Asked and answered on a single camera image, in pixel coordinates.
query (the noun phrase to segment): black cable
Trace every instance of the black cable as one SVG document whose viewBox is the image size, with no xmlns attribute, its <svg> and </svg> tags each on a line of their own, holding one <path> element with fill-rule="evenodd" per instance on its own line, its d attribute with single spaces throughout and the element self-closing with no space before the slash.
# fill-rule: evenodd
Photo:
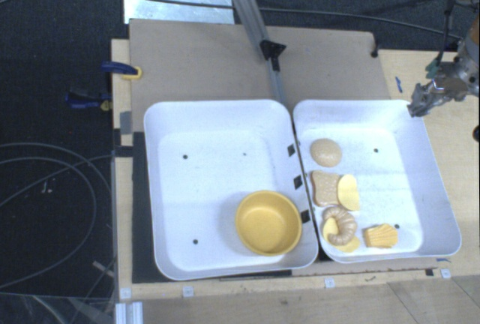
<svg viewBox="0 0 480 324">
<path fill-rule="evenodd" d="M 90 191 L 90 195 L 91 195 L 91 201 L 92 201 L 92 211 L 91 211 L 91 222 L 90 222 L 90 225 L 88 226 L 88 229 L 87 229 L 87 232 L 86 234 L 84 235 L 82 241 L 69 253 L 67 254 L 67 256 L 64 256 L 62 257 L 59 261 L 53 263 L 52 265 L 49 265 L 43 269 L 41 269 L 40 271 L 36 271 L 32 274 L 29 274 L 25 277 L 21 277 L 19 279 L 16 279 L 16 280 L 12 280 L 12 281 L 9 281 L 8 283 L 4 283 L 2 285 L 0 285 L 0 290 L 3 290 L 4 288 L 7 288 L 7 287 L 10 287 L 14 284 L 18 284 L 18 283 L 21 283 L 22 281 L 26 281 L 26 280 L 29 280 L 31 278 L 35 278 L 39 275 L 42 275 L 46 272 L 48 272 L 50 269 L 54 269 L 55 267 L 57 266 L 60 266 L 61 264 L 65 263 L 67 260 L 69 260 L 76 252 L 78 252 L 78 250 L 83 247 L 83 245 L 86 243 L 87 239 L 90 237 L 90 235 L 92 234 L 92 231 L 93 231 L 93 227 L 95 225 L 95 221 L 97 219 L 97 198 L 95 196 L 95 191 L 92 187 L 92 183 L 87 179 L 87 177 L 81 172 L 79 171 L 75 166 L 63 161 L 63 160 L 56 160 L 56 159 L 52 159 L 52 158 L 49 158 L 49 157 L 37 157 L 37 156 L 32 156 L 32 157 L 18 157 L 18 158 L 13 158 L 13 159 L 8 159 L 8 160 L 3 160 L 3 161 L 0 161 L 0 166 L 1 165 L 5 165 L 5 164 L 10 164 L 10 163 L 15 163 L 17 161 L 49 161 L 49 162 L 52 162 L 52 163 L 56 163 L 56 164 L 59 164 L 59 165 L 63 165 L 65 167 L 69 167 L 71 170 L 73 170 L 78 176 L 80 176 L 84 181 L 85 183 L 87 184 L 88 186 L 88 190 Z"/>
<path fill-rule="evenodd" d="M 0 5 L 10 1 L 12 0 L 0 0 Z M 204 4 L 204 3 L 194 3 L 189 1 L 177 1 L 177 0 L 146 0 L 146 1 L 160 2 L 160 3 L 173 4 L 173 5 L 187 5 L 191 7 L 235 10 L 235 7 L 232 7 L 229 5 L 221 5 L 221 4 Z M 378 22 L 393 24 L 396 26 L 404 26 L 404 27 L 409 27 L 413 29 L 419 29 L 426 32 L 435 33 L 438 35 L 443 35 L 442 31 L 439 31 L 433 28 L 424 27 L 422 25 L 410 24 L 408 22 L 401 22 L 401 21 L 396 21 L 391 19 L 384 19 L 382 17 L 375 17 L 375 16 L 368 16 L 368 15 L 361 15 L 361 14 L 328 12 L 324 10 L 284 9 L 284 8 L 273 8 L 273 7 L 260 7 L 259 10 L 262 12 L 279 12 L 279 13 L 290 13 L 290 14 L 313 14 L 313 15 L 322 15 L 322 16 L 351 17 L 356 19 L 378 21 Z M 461 37 L 457 36 L 456 34 L 451 34 L 450 37 L 456 38 L 458 40 L 461 39 Z"/>
<path fill-rule="evenodd" d="M 92 157 L 91 159 L 89 159 L 90 161 L 96 161 L 96 160 L 101 160 L 101 159 L 106 159 L 106 158 L 111 158 L 112 155 L 111 154 L 105 154 L 103 156 L 97 156 L 97 157 Z M 85 161 L 80 161 L 79 163 L 75 163 L 73 164 L 74 167 L 78 167 L 79 165 L 82 165 L 82 164 L 86 164 Z M 3 200 L 2 202 L 0 202 L 0 208 L 2 206 L 4 206 L 5 204 L 7 204 L 9 201 L 11 201 L 12 199 L 14 199 L 15 197 L 23 194 L 24 192 L 28 191 L 30 188 L 33 188 L 35 185 L 39 185 L 41 182 L 45 182 L 46 180 L 52 178 L 53 176 L 57 176 L 59 175 L 60 173 L 63 173 L 63 172 L 67 172 L 70 168 L 64 168 L 64 169 L 60 169 L 54 173 L 50 173 L 49 175 L 43 177 L 43 178 L 40 178 L 38 179 L 37 181 L 34 181 L 33 183 L 27 185 L 26 187 L 22 188 L 21 190 L 18 190 L 17 192 L 15 192 L 13 195 L 7 197 L 7 199 Z"/>
<path fill-rule="evenodd" d="M 109 262 L 109 264 L 105 267 L 105 269 L 102 271 L 100 276 L 97 277 L 97 280 L 93 283 L 91 288 L 88 290 L 87 294 L 85 297 L 82 298 L 82 303 L 85 303 L 86 300 L 90 297 L 90 295 L 95 291 L 95 288 L 97 288 L 97 285 L 101 282 L 101 280 L 104 278 L 104 276 L 107 274 L 107 272 L 112 268 L 113 264 L 115 264 L 115 261 L 117 260 L 117 257 L 114 256 L 112 261 Z M 75 322 L 75 319 L 77 318 L 78 314 L 80 312 L 80 309 L 75 310 L 75 314 L 72 316 L 71 320 L 68 322 L 68 324 L 73 324 Z"/>
<path fill-rule="evenodd" d="M 59 147 L 57 145 L 46 144 L 46 143 L 43 143 L 43 142 L 11 142 L 11 143 L 8 143 L 8 144 L 1 144 L 0 149 L 1 148 L 9 148 L 9 147 L 25 147 L 25 146 L 34 146 L 34 147 L 55 149 L 57 151 L 66 152 L 70 155 L 75 156 L 76 158 L 79 158 L 82 162 L 87 163 L 97 173 L 97 175 L 100 176 L 100 178 L 102 179 L 102 182 L 105 184 L 105 187 L 108 190 L 109 194 L 112 193 L 112 190 L 110 189 L 110 185 L 109 185 L 107 179 L 105 178 L 105 176 L 102 174 L 102 172 L 100 172 L 100 170 L 89 159 L 87 159 L 86 157 L 83 157 L 81 154 L 77 154 L 76 152 L 71 151 L 70 149 Z"/>
</svg>

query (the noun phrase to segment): yellow bowl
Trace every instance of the yellow bowl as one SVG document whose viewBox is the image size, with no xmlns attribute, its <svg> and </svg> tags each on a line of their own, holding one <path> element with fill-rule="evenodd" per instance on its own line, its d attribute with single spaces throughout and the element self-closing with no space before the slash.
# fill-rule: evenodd
<svg viewBox="0 0 480 324">
<path fill-rule="evenodd" d="M 247 195 L 238 205 L 235 226 L 245 247 L 263 256 L 290 252 L 302 235 L 295 204 L 271 190 Z"/>
</svg>

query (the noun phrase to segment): yellow clamp pad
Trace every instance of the yellow clamp pad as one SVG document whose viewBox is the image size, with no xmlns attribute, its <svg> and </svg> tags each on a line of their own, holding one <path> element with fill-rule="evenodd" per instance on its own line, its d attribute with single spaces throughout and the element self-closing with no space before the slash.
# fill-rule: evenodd
<svg viewBox="0 0 480 324">
<path fill-rule="evenodd" d="M 121 78 L 124 80 L 138 80 L 142 77 L 142 68 L 134 67 L 136 69 L 136 75 L 121 75 Z"/>
</svg>

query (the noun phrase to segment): white tray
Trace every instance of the white tray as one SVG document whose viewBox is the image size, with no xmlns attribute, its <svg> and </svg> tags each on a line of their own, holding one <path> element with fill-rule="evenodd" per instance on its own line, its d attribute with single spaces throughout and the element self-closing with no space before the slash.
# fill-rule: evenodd
<svg viewBox="0 0 480 324">
<path fill-rule="evenodd" d="M 329 257 L 352 263 L 458 251 L 460 230 L 423 119 L 410 117 L 406 101 L 305 100 L 295 107 L 293 119 L 310 192 L 313 170 L 351 173 L 358 182 L 361 210 L 352 215 L 361 247 L 344 253 L 320 237 Z M 332 139 L 342 148 L 336 167 L 324 168 L 312 159 L 310 146 L 319 138 Z M 320 228 L 324 209 L 314 208 Z M 366 247 L 363 231 L 383 223 L 399 226 L 398 244 L 391 249 Z"/>
<path fill-rule="evenodd" d="M 284 106 L 273 100 L 157 103 L 144 124 L 154 257 L 164 275 L 189 280 L 278 271 L 317 258 L 312 220 L 302 225 L 299 244 L 281 256 L 250 252 L 236 233 L 237 206 L 254 191 L 277 191 L 300 212 L 309 209 Z"/>
</svg>

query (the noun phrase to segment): black clamp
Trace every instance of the black clamp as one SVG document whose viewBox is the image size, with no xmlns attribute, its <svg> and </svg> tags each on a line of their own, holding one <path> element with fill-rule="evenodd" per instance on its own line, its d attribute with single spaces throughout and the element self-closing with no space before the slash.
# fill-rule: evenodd
<svg viewBox="0 0 480 324">
<path fill-rule="evenodd" d="M 287 48 L 286 45 L 274 43 L 270 40 L 260 41 L 260 49 L 262 50 L 265 60 L 271 61 L 271 68 L 275 72 L 280 72 L 280 64 L 278 63 L 278 56 Z"/>
</svg>

